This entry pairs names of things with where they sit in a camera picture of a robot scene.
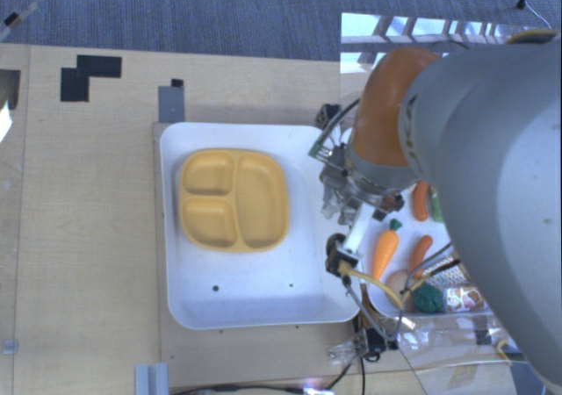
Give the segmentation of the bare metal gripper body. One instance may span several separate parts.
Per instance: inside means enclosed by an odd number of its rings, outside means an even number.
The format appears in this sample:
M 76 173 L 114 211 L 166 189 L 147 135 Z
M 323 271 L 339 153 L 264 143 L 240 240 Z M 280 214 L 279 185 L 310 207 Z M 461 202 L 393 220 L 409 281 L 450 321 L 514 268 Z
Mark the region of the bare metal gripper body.
M 404 206 L 401 192 L 402 168 L 374 164 L 361 158 L 351 146 L 335 147 L 325 160 L 320 180 L 325 191 L 334 191 L 341 200 L 341 209 L 353 204 L 382 212 L 399 212 Z

